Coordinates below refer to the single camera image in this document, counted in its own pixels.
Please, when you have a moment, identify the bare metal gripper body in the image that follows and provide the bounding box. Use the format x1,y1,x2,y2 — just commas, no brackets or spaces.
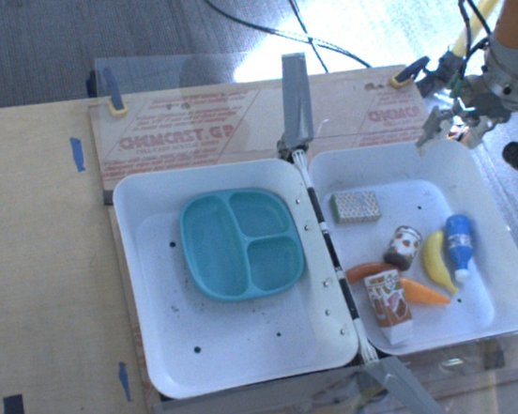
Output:
446,66,518,145

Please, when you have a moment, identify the blue bottle white cap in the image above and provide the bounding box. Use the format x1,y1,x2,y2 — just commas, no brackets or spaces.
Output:
440,211,481,286

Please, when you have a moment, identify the green and white patterned sponge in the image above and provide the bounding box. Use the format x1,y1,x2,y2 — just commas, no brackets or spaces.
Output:
328,187,384,228

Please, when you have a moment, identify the strawberry print jar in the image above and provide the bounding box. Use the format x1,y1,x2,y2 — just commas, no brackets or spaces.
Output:
378,222,427,275

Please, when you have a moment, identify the yellow banana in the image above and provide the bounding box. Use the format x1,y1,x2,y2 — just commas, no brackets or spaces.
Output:
418,227,461,300

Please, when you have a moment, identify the thin black and white rod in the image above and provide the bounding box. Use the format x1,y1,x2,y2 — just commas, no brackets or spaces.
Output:
289,141,381,373

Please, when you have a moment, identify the orange sausage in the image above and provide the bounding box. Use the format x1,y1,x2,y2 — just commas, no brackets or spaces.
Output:
343,257,400,285

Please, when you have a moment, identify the orange carrot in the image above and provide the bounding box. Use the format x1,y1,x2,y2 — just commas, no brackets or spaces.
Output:
397,270,452,312

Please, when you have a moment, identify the white plastic tray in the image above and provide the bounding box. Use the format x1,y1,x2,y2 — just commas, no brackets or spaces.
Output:
109,147,364,406
304,126,518,366

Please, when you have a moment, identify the brown and white carton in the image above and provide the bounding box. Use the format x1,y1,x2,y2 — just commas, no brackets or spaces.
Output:
362,266,418,350

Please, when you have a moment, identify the teal divided plate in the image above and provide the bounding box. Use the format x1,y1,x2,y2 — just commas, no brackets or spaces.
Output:
175,179,311,308

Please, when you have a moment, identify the brown cardboard board red print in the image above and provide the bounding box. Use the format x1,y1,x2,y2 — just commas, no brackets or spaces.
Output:
86,58,468,409

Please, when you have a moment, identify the black block with thin wires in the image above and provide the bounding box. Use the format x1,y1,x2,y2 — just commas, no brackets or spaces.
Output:
275,131,315,161

